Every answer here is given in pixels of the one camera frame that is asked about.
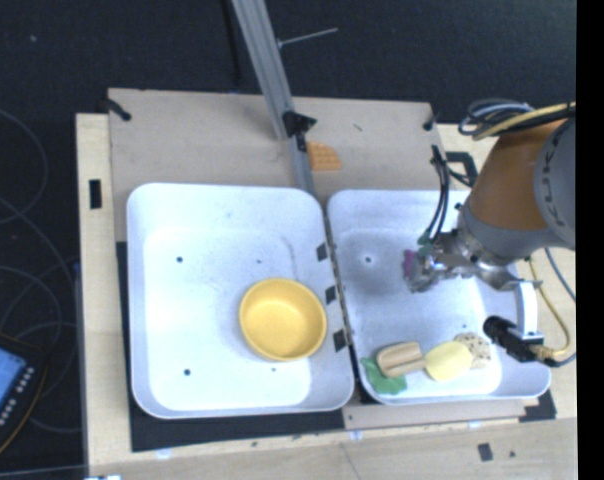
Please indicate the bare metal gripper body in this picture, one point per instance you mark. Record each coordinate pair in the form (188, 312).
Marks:
(462, 263)

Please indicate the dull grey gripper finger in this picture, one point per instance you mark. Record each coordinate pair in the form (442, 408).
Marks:
(425, 257)
(422, 280)

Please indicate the purple grapes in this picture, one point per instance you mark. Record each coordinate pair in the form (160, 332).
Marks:
(410, 263)

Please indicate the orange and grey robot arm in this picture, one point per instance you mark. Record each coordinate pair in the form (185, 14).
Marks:
(512, 188)

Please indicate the white plastic tray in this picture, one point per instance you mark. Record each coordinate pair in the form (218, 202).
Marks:
(382, 308)
(207, 318)

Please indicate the tan bread bun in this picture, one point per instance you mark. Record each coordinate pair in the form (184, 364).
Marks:
(399, 358)

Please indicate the yellow round toy food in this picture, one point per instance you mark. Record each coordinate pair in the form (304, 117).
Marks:
(449, 362)

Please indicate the beige chip biscuit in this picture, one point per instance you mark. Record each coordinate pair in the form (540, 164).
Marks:
(479, 350)

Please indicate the green lettuce leaf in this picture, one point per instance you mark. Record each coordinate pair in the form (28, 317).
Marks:
(382, 380)

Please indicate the orange waffle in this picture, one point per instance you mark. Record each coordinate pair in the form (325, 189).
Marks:
(324, 157)

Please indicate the yellow bowl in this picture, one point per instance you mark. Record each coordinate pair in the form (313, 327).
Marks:
(282, 320)

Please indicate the brown cardboard board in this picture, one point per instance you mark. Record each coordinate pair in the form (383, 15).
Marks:
(207, 138)

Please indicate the black cylinder on white bracket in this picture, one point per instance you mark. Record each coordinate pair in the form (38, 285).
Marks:
(527, 308)

